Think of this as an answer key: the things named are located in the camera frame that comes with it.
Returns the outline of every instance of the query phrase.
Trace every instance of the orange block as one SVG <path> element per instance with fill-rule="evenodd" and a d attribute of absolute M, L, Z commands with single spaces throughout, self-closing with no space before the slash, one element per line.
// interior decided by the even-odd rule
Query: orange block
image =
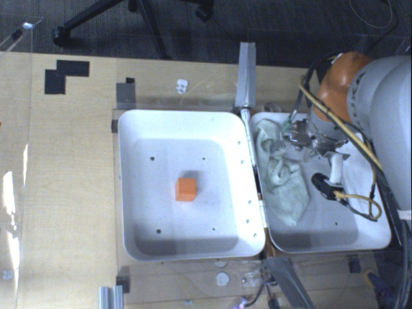
<path fill-rule="evenodd" d="M 196 197 L 196 179 L 179 178 L 175 189 L 177 201 L 193 201 Z"/>

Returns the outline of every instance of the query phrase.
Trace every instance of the gray cloth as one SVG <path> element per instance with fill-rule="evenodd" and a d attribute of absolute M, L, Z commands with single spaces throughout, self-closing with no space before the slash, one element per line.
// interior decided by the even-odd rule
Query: gray cloth
<path fill-rule="evenodd" d="M 267 210 L 285 225 L 295 226 L 309 204 L 299 163 L 283 158 L 282 127 L 267 119 L 254 130 L 257 166 Z"/>

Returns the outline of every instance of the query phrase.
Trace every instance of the black chair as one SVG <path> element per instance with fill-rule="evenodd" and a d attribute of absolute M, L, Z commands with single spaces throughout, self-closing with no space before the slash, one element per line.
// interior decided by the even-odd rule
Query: black chair
<path fill-rule="evenodd" d="M 97 1 L 93 6 L 89 7 L 85 11 L 81 12 L 79 15 L 75 16 L 73 19 L 64 23 L 64 26 L 59 26 L 53 29 L 53 42 L 60 47 L 67 46 L 70 43 L 70 32 L 72 29 L 78 27 L 79 25 L 87 22 L 88 20 L 94 18 L 95 16 L 105 12 L 113 6 L 121 3 L 124 0 L 100 0 Z M 189 3 L 196 3 L 199 5 L 196 10 L 196 16 L 199 17 L 203 22 L 207 22 L 213 16 L 213 0 L 179 0 L 186 1 Z M 159 53 L 161 59 L 169 59 L 166 54 L 166 49 L 160 36 L 159 29 L 153 11 L 150 7 L 149 0 L 129 0 L 128 9 L 130 12 L 139 11 L 145 21 L 145 24 L 149 27 L 153 41 L 156 45 L 156 49 Z"/>

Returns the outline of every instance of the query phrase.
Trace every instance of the thin white wire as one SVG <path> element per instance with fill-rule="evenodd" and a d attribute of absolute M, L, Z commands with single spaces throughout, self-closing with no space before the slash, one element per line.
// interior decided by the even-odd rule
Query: thin white wire
<path fill-rule="evenodd" d="M 350 5 L 350 8 L 352 9 L 352 12 L 353 12 L 363 23 L 365 23 L 366 25 L 368 25 L 368 26 L 370 26 L 370 27 L 372 27 L 372 28 L 376 28 L 376 29 L 383 30 L 383 29 L 387 28 L 390 24 L 392 24 L 392 21 L 393 21 L 393 10 L 392 10 L 391 1 L 390 1 L 390 0 L 386 0 L 386 1 L 388 2 L 389 12 L 390 12 L 390 18 L 389 18 L 388 23 L 387 23 L 386 25 L 384 25 L 384 26 L 374 25 L 374 24 L 372 24 L 372 23 L 369 23 L 369 22 L 366 21 L 365 19 L 363 19 L 363 18 L 356 12 L 355 8 L 353 7 L 353 5 L 352 5 L 352 0 L 349 0 L 349 5 Z"/>

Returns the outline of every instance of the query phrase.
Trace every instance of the white plastic tray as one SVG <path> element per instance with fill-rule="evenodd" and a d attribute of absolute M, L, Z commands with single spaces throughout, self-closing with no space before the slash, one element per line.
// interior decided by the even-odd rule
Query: white plastic tray
<path fill-rule="evenodd" d="M 118 123 L 124 245 L 146 261 L 254 256 L 265 244 L 245 127 L 231 113 L 132 110 Z M 177 202 L 179 177 L 195 178 Z"/>
<path fill-rule="evenodd" d="M 287 116 L 288 113 L 257 113 L 252 117 L 250 126 L 254 129 L 263 118 L 282 124 Z M 305 117 L 304 114 L 298 114 L 296 119 L 302 120 Z M 344 145 L 339 151 L 351 155 L 343 165 L 342 183 L 346 193 L 368 196 L 372 182 L 369 163 L 351 143 Z M 291 148 L 286 157 L 300 161 L 302 152 Z M 276 247 L 289 253 L 314 253 L 373 250 L 389 245 L 391 231 L 384 211 L 378 222 L 368 221 L 354 215 L 336 201 L 326 200 L 312 185 L 310 179 L 313 174 L 330 175 L 327 159 L 316 157 L 308 163 L 301 163 L 301 169 L 310 203 L 300 222 L 295 227 L 288 227 L 267 211 L 270 235 Z M 375 200 L 382 207 L 378 189 L 375 191 Z M 350 199 L 350 203 L 355 209 L 368 212 L 366 201 Z"/>

